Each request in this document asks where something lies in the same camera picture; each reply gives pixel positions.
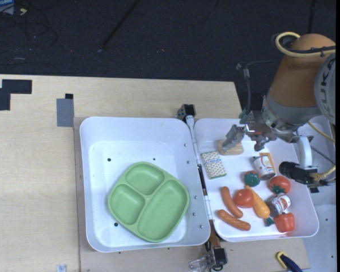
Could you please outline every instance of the cable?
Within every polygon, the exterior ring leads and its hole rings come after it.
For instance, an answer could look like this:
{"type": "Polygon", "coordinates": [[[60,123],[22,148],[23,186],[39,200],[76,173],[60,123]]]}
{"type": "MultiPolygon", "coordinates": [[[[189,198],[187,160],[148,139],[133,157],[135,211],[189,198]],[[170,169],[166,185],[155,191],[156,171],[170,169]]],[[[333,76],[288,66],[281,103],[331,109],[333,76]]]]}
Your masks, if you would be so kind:
{"type": "Polygon", "coordinates": [[[310,176],[312,176],[314,180],[318,181],[318,180],[326,178],[329,174],[333,173],[335,170],[336,170],[336,165],[332,166],[329,170],[323,173],[318,173],[318,172],[310,173],[310,176]]]}
{"type": "Polygon", "coordinates": [[[133,10],[135,9],[135,7],[137,6],[137,4],[139,2],[140,2],[140,0],[134,1],[134,3],[130,6],[130,8],[125,13],[125,15],[121,18],[121,20],[117,23],[117,25],[112,29],[112,31],[110,32],[108,37],[105,39],[105,41],[101,43],[101,45],[100,45],[101,49],[103,49],[107,45],[107,43],[111,40],[111,38],[114,36],[116,31],[123,25],[123,23],[125,22],[127,17],[130,16],[131,12],[133,12],[133,10]]]}
{"type": "MultiPolygon", "coordinates": [[[[93,5],[93,6],[106,7],[106,8],[115,9],[115,10],[127,11],[127,9],[125,9],[125,8],[108,6],[108,5],[103,5],[103,4],[99,4],[99,3],[92,3],[90,1],[85,1],[85,0],[76,0],[76,1],[88,3],[89,5],[93,5]]],[[[150,15],[150,14],[146,14],[146,13],[142,13],[142,12],[138,12],[138,11],[132,11],[132,13],[147,16],[147,17],[152,17],[152,18],[155,18],[155,19],[161,19],[161,20],[166,20],[166,21],[171,21],[171,22],[176,22],[176,23],[187,24],[187,25],[191,25],[191,26],[200,26],[200,25],[204,24],[209,19],[209,17],[213,14],[213,12],[217,8],[219,2],[220,2],[220,0],[216,1],[213,9],[209,12],[207,17],[205,17],[202,21],[196,22],[196,23],[191,23],[191,22],[186,22],[186,21],[181,21],[181,20],[176,20],[176,19],[170,19],[170,18],[158,17],[158,16],[155,16],[155,15],[150,15]]]]}
{"type": "Polygon", "coordinates": [[[223,265],[219,264],[219,265],[213,266],[212,269],[214,271],[222,271],[223,270],[223,265]]]}
{"type": "Polygon", "coordinates": [[[18,1],[16,0],[15,1],[15,4],[18,5],[18,6],[21,6],[21,7],[25,7],[29,10],[35,10],[37,11],[41,17],[44,19],[45,22],[31,22],[31,21],[28,21],[29,19],[29,14],[30,13],[33,13],[32,11],[28,11],[24,17],[24,22],[20,22],[18,23],[16,20],[15,20],[15,17],[14,16],[7,16],[7,15],[2,15],[2,11],[0,12],[0,19],[6,19],[6,20],[9,20],[12,22],[12,25],[7,25],[7,26],[4,26],[4,27],[0,27],[0,30],[3,30],[3,29],[6,29],[6,28],[10,28],[10,27],[14,27],[14,26],[23,26],[23,29],[24,29],[24,34],[26,36],[26,38],[31,42],[31,44],[37,46],[37,47],[41,47],[41,48],[45,48],[45,47],[50,47],[50,46],[53,46],[57,40],[58,40],[58,33],[56,32],[56,30],[50,25],[49,23],[49,20],[48,18],[46,17],[46,15],[41,11],[41,9],[48,9],[48,8],[52,8],[54,7],[57,3],[58,3],[58,0],[55,1],[54,4],[48,6],[48,7],[43,7],[43,8],[38,8],[38,7],[34,7],[33,6],[33,3],[32,3],[32,0],[25,0],[26,3],[23,3],[22,1],[18,1]],[[33,33],[29,30],[28,26],[30,25],[36,25],[36,26],[44,26],[44,30],[40,31],[39,33],[36,32],[36,33],[33,33]],[[35,43],[31,40],[31,37],[33,36],[40,36],[40,35],[44,35],[46,33],[48,33],[48,31],[52,31],[53,35],[54,35],[54,39],[53,41],[49,44],[49,45],[40,45],[38,43],[35,43]]]}
{"type": "Polygon", "coordinates": [[[335,165],[335,162],[333,162],[330,158],[328,158],[325,154],[323,154],[321,151],[319,151],[318,149],[314,148],[311,146],[311,149],[316,152],[317,154],[319,154],[320,156],[322,156],[323,158],[325,158],[328,162],[330,162],[332,165],[335,165]]]}
{"type": "Polygon", "coordinates": [[[331,142],[336,143],[334,138],[331,138],[330,136],[328,136],[327,134],[322,132],[320,129],[316,128],[316,126],[314,124],[312,124],[310,121],[308,121],[307,124],[310,125],[320,135],[324,136],[327,140],[330,140],[331,142]]]}
{"type": "Polygon", "coordinates": [[[51,63],[47,63],[47,62],[16,62],[16,63],[0,63],[0,66],[17,66],[17,65],[29,65],[29,64],[33,64],[33,63],[38,63],[38,64],[43,64],[43,65],[48,65],[48,66],[52,66],[53,68],[62,71],[59,67],[51,64],[51,63]]]}
{"type": "Polygon", "coordinates": [[[331,54],[336,52],[336,46],[323,46],[322,48],[312,48],[310,50],[293,50],[285,48],[279,40],[285,36],[293,36],[295,38],[299,38],[300,35],[298,35],[295,32],[283,32],[279,35],[277,35],[275,39],[275,45],[276,47],[283,53],[291,57],[317,57],[317,56],[324,56],[326,54],[331,54]]]}
{"type": "MultiPolygon", "coordinates": [[[[269,60],[262,60],[262,61],[250,61],[250,62],[247,62],[244,66],[244,69],[243,69],[243,76],[244,76],[244,79],[245,79],[245,83],[246,83],[246,87],[247,87],[247,103],[246,103],[246,107],[245,109],[243,110],[241,116],[243,115],[248,115],[250,113],[250,102],[251,102],[251,94],[252,94],[252,91],[250,89],[250,74],[249,74],[249,67],[250,66],[253,66],[253,65],[260,65],[260,64],[263,64],[263,63],[271,63],[271,62],[276,62],[276,61],[269,61],[269,60]]],[[[242,69],[242,64],[244,62],[239,62],[237,63],[236,65],[236,69],[237,70],[240,70],[242,69]]]]}
{"type": "Polygon", "coordinates": [[[312,33],[313,16],[316,10],[316,0],[311,1],[310,18],[308,22],[308,33],[312,33]]]}

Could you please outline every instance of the yellow cable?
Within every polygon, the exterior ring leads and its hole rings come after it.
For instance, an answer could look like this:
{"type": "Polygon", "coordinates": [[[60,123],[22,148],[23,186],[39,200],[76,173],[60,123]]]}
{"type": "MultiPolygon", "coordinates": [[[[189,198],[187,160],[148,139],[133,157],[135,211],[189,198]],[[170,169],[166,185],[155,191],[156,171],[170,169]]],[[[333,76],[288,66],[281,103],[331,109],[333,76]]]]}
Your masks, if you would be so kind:
{"type": "Polygon", "coordinates": [[[311,173],[310,176],[312,176],[314,180],[320,180],[320,179],[324,179],[326,176],[328,176],[335,170],[336,170],[336,164],[332,166],[328,171],[325,171],[323,173],[314,172],[314,173],[311,173]]]}
{"type": "Polygon", "coordinates": [[[325,134],[324,132],[322,132],[320,129],[316,128],[314,126],[314,124],[312,124],[311,122],[307,122],[308,125],[310,125],[316,132],[318,132],[319,134],[321,134],[322,136],[324,136],[326,139],[332,141],[333,143],[336,143],[335,139],[331,138],[330,136],[328,136],[327,134],[325,134]]]}
{"type": "Polygon", "coordinates": [[[279,43],[279,40],[281,38],[283,38],[284,36],[294,36],[296,37],[297,39],[300,37],[300,35],[298,35],[297,33],[295,32],[283,32],[281,34],[279,34],[276,39],[275,39],[275,44],[276,44],[276,47],[283,53],[283,54],[286,54],[290,57],[316,57],[316,56],[321,56],[323,54],[330,54],[330,53],[335,53],[336,50],[335,49],[332,49],[332,50],[325,50],[323,52],[314,52],[314,53],[295,53],[295,52],[291,52],[289,50],[287,50],[286,48],[284,48],[283,46],[281,46],[281,44],[279,43]]]}

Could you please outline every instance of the toy tomato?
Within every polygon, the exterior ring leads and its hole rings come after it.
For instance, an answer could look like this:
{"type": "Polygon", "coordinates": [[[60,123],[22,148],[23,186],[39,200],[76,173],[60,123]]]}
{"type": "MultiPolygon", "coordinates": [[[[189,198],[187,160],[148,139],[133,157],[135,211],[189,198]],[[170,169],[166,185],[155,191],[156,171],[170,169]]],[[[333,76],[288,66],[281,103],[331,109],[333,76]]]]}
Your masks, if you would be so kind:
{"type": "Polygon", "coordinates": [[[240,189],[234,195],[233,201],[238,207],[253,207],[253,193],[249,189],[240,189]]]}
{"type": "Polygon", "coordinates": [[[275,193],[288,193],[291,189],[291,183],[288,178],[277,175],[271,178],[269,188],[275,193]]]}
{"type": "Polygon", "coordinates": [[[291,232],[295,229],[295,216],[291,212],[278,215],[273,220],[278,231],[281,233],[291,232]]]}

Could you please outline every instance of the white tray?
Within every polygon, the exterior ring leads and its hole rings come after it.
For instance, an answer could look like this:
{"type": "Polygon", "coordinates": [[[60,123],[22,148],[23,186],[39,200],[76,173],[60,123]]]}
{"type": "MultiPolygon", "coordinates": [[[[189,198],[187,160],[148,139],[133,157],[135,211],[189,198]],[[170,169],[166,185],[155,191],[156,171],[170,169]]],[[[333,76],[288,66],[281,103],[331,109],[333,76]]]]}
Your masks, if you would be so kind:
{"type": "Polygon", "coordinates": [[[210,225],[188,126],[176,118],[90,117],[80,126],[86,235],[100,252],[201,245],[210,225]],[[169,238],[151,243],[134,235],[108,209],[107,198],[123,172],[149,162],[180,180],[189,207],[169,238]]]}
{"type": "MultiPolygon", "coordinates": [[[[199,153],[215,151],[217,149],[217,142],[226,138],[226,134],[233,124],[240,126],[239,119],[204,118],[198,120],[195,123],[194,131],[199,153]]],[[[205,169],[203,169],[206,190],[212,209],[212,218],[214,219],[214,226],[218,235],[230,242],[278,239],[284,237],[310,237],[315,235],[318,231],[318,219],[308,187],[295,180],[290,180],[291,190],[288,196],[291,199],[291,206],[287,210],[295,216],[296,228],[293,232],[280,233],[275,224],[270,227],[265,226],[264,220],[259,218],[253,209],[241,209],[244,214],[241,220],[251,224],[249,231],[241,231],[233,228],[218,218],[216,215],[217,210],[227,210],[220,196],[221,187],[229,187],[231,196],[233,196],[237,190],[244,188],[242,175],[245,171],[253,169],[252,157],[259,156],[259,152],[254,150],[255,141],[251,141],[248,136],[243,138],[242,144],[244,148],[242,154],[220,156],[227,171],[226,176],[209,180],[205,169]]],[[[271,154],[276,174],[278,175],[280,174],[278,167],[281,162],[298,163],[294,145],[280,139],[265,144],[265,148],[260,152],[269,152],[271,154]]],[[[253,188],[262,199],[268,199],[273,195],[267,187],[267,183],[268,181],[261,181],[259,185],[253,188]]]]}

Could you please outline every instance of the toy can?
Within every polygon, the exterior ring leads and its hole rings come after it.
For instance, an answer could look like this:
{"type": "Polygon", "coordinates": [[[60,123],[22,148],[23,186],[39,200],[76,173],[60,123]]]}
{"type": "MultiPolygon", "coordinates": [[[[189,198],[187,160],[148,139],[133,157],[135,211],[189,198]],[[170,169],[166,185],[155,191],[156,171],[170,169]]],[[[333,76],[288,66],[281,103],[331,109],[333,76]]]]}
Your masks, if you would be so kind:
{"type": "Polygon", "coordinates": [[[267,180],[275,176],[276,173],[274,172],[271,161],[267,155],[253,158],[253,165],[260,180],[267,180]]]}
{"type": "Polygon", "coordinates": [[[282,193],[271,199],[270,207],[278,214],[282,214],[291,205],[288,195],[282,193]]]}

